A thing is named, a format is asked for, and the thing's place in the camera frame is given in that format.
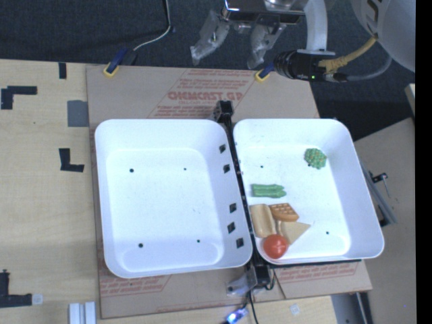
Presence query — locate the brown cardboard board red print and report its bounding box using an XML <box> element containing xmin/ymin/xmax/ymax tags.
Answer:
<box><xmin>85</xmin><ymin>65</ymin><xmax>374</xmax><ymax>319</ymax></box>

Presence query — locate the green toy broccoli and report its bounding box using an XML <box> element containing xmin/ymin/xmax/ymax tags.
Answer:
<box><xmin>303</xmin><ymin>147</ymin><xmax>327</xmax><ymax>170</ymax></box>

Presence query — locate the thin black rod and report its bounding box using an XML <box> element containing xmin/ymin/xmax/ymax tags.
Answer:
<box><xmin>222</xmin><ymin>119</ymin><xmax>268</xmax><ymax>273</ymax></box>

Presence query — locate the green toy asparagus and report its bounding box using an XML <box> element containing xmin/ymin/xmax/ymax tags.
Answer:
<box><xmin>251</xmin><ymin>183</ymin><xmax>288</xmax><ymax>199</ymax></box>

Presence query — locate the orange toy waffle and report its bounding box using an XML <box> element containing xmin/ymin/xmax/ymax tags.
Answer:
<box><xmin>269</xmin><ymin>202</ymin><xmax>300</xmax><ymax>223</ymax></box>

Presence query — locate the white plastic tray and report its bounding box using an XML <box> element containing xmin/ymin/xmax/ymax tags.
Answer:
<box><xmin>94</xmin><ymin>118</ymin><xmax>254</xmax><ymax>279</ymax></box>
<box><xmin>232</xmin><ymin>117</ymin><xmax>385</xmax><ymax>266</ymax></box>

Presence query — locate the tan toy bread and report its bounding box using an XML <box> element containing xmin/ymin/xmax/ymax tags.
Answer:
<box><xmin>249</xmin><ymin>203</ymin><xmax>277</xmax><ymax>239</ymax></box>

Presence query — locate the pale yellow toy cheese wedge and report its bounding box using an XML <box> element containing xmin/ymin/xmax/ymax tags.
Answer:
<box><xmin>276</xmin><ymin>220</ymin><xmax>312</xmax><ymax>246</ymax></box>

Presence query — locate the red toy tomato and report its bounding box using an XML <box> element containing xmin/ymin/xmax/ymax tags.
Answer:
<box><xmin>263</xmin><ymin>234</ymin><xmax>290</xmax><ymax>260</ymax></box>

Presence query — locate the black cylinder on white bracket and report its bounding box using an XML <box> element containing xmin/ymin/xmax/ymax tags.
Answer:
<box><xmin>273</xmin><ymin>0</ymin><xmax>339</xmax><ymax>82</ymax></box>

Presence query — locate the black block with thin wires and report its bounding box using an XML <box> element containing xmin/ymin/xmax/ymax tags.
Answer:
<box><xmin>212</xmin><ymin>100</ymin><xmax>235</xmax><ymax>124</ymax></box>
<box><xmin>251</xmin><ymin>263</ymin><xmax>276</xmax><ymax>290</ymax></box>

